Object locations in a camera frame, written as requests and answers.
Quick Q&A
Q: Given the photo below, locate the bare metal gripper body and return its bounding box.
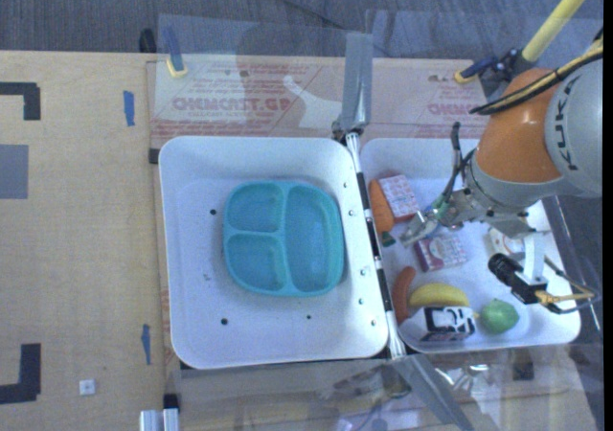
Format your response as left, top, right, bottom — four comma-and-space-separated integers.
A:
430, 187, 524, 231

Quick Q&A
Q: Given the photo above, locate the pink and white carton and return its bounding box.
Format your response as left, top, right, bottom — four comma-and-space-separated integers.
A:
377, 173, 421, 224
412, 233, 469, 274

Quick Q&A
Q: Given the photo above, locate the orange carrot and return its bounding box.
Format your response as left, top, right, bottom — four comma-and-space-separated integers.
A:
368, 178, 397, 249

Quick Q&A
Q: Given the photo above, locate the white packet with orange print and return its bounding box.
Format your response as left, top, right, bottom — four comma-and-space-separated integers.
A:
487, 226, 524, 254

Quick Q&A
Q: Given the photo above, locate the red sausage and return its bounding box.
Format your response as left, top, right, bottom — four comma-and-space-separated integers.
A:
391, 265, 419, 326

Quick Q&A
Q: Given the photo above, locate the yellow banana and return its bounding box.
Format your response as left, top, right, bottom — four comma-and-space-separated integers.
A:
407, 282, 472, 310

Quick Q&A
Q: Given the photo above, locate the black and white carton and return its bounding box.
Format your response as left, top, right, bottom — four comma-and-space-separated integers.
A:
420, 305, 478, 344

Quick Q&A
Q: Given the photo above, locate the blue divided plate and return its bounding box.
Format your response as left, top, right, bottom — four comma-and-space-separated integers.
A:
221, 179, 347, 298

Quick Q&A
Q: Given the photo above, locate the green apple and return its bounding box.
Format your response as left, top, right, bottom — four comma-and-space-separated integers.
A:
479, 298, 521, 336

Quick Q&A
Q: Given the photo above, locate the white plastic tray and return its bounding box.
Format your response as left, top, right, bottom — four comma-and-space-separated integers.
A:
358, 137, 582, 355
157, 134, 391, 371

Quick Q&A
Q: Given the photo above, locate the brown cardboard board red print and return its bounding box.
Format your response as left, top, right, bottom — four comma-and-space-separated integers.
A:
145, 57, 591, 404

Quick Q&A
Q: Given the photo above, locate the black cylinder on white bracket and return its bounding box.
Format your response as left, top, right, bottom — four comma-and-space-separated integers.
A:
487, 231, 550, 306

